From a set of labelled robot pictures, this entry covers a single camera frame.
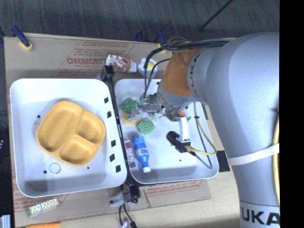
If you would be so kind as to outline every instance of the green ball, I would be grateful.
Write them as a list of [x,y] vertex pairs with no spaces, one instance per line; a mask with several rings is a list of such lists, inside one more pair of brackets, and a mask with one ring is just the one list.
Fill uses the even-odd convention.
[[139,132],[143,134],[150,134],[154,131],[155,126],[154,123],[151,120],[143,120],[138,125]]

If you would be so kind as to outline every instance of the small packet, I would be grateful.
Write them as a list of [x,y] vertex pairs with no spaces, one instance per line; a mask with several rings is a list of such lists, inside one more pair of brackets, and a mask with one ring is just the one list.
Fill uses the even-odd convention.
[[114,71],[123,73],[136,73],[136,63],[127,57],[109,55],[105,61],[109,66],[113,66]]
[[28,218],[33,218],[38,215],[41,215],[45,212],[48,212],[50,210],[55,209],[58,206],[58,200],[57,198],[42,202],[40,204],[33,205],[29,207],[27,211],[27,217]]

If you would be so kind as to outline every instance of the black pole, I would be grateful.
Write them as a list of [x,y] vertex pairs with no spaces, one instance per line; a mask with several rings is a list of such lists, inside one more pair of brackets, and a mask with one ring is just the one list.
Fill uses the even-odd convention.
[[199,31],[203,31],[203,29],[221,12],[225,9],[225,7],[227,7],[233,0],[228,0],[228,2],[226,2],[224,4],[223,7],[221,7],[205,24],[203,24],[200,28]]

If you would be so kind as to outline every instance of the bottle label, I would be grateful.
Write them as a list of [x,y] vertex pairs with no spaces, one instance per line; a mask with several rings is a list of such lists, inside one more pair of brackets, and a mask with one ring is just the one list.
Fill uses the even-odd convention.
[[147,148],[141,148],[136,150],[136,156],[143,156],[143,155],[148,155],[148,149]]

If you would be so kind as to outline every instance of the cardboard sheet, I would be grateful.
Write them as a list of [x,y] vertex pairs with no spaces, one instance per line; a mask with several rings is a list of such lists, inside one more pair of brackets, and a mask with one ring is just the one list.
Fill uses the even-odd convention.
[[[17,38],[5,38],[5,62],[10,115],[10,85],[20,78],[96,78],[109,54],[129,57],[139,64],[143,57],[157,48],[156,44],[128,41],[112,41],[91,38],[61,37],[51,35],[26,34],[33,48],[24,50]],[[159,53],[156,61],[171,57],[170,52]],[[166,63],[159,65],[157,78],[161,78]],[[114,82],[122,78],[141,78],[137,73],[117,72]],[[10,137],[12,139],[11,119]],[[11,156],[13,142],[10,142]],[[16,227],[29,224],[73,220],[102,216],[118,212],[118,207],[110,208],[108,197],[117,194],[120,188],[102,189],[79,193],[32,199],[24,196],[16,185],[15,163],[12,158],[13,198]],[[178,203],[207,200],[211,198],[206,180],[164,183],[141,187],[142,196],[131,210],[154,208]],[[35,204],[57,198],[56,209],[27,218],[26,210]]]

